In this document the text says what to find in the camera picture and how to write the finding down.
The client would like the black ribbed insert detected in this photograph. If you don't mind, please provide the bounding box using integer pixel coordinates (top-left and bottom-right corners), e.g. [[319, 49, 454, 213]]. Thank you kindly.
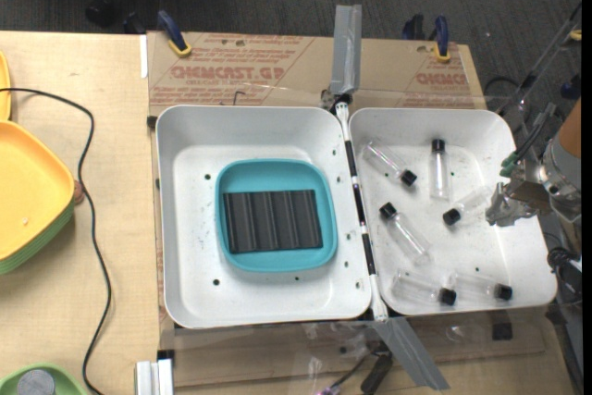
[[222, 188, 325, 255]]

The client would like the white plastic tray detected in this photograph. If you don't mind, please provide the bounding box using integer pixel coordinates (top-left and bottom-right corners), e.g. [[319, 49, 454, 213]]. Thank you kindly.
[[154, 104, 374, 330], [347, 106, 559, 317]]

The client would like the yellow plate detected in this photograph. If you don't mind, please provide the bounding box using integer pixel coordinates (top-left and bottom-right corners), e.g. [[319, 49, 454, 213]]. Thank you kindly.
[[0, 119, 77, 263]]

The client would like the clear bottle with black cap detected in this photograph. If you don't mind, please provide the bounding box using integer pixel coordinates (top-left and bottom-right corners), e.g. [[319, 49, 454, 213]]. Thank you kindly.
[[441, 186, 494, 228], [378, 201, 434, 266], [361, 142, 419, 188], [429, 138, 451, 201], [450, 272, 514, 302], [391, 269, 459, 307]]

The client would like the green plate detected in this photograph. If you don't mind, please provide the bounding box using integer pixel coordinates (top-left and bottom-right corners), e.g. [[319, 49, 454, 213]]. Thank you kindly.
[[0, 198, 76, 277], [0, 362, 90, 395]]

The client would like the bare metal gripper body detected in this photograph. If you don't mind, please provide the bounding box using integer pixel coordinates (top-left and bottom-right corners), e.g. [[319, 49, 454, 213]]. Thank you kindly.
[[504, 160, 583, 224]]

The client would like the thin black and white rod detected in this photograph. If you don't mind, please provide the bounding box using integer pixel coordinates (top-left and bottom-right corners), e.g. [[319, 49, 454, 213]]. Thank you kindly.
[[333, 101, 389, 323]]

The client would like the brown cardboard board red print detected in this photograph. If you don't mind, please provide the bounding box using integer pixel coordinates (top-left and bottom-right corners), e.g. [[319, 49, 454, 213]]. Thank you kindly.
[[145, 31, 549, 389]]

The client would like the blue plate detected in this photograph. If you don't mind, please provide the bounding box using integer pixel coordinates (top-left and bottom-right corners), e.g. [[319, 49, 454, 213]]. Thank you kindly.
[[215, 158, 339, 275]]

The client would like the black block with thin wires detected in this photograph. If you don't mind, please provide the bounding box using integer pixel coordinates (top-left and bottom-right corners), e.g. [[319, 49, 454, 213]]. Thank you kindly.
[[323, 89, 353, 113]]

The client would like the grey can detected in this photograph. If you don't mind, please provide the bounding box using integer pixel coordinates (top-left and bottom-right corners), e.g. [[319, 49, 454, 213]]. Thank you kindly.
[[17, 368, 57, 395]]

